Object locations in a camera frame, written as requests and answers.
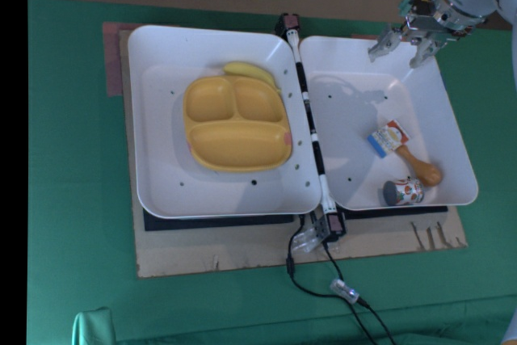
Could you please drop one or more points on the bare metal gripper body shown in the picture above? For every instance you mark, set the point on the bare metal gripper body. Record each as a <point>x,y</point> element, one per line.
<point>436,23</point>

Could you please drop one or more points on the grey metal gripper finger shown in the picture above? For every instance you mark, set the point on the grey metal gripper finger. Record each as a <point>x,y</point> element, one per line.
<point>383,44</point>
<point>424,52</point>

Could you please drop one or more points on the white plastic tray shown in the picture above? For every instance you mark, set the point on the white plastic tray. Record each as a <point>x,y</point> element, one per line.
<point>355,125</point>
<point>218,125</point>

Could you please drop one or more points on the white and blue small carton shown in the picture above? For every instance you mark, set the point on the white and blue small carton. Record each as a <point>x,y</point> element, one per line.
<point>388,138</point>

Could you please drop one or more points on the black and white thin rod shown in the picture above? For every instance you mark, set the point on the black and white thin rod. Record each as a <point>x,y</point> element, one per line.
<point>309,113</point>

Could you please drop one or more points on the brown toy chicken drumstick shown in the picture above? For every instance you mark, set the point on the brown toy chicken drumstick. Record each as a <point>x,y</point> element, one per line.
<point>422,167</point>

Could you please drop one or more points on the yellow banana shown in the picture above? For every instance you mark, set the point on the yellow banana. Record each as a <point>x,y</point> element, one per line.
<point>248,70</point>

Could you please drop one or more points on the white printed small can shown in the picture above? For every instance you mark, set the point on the white printed small can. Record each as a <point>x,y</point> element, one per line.
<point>406,192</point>

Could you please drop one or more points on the yellow divided plate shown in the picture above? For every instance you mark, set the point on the yellow divided plate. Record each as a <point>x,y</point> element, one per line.
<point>236,125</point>

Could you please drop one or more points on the brown cardboard board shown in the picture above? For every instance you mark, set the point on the brown cardboard board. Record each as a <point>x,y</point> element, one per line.
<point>282,246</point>

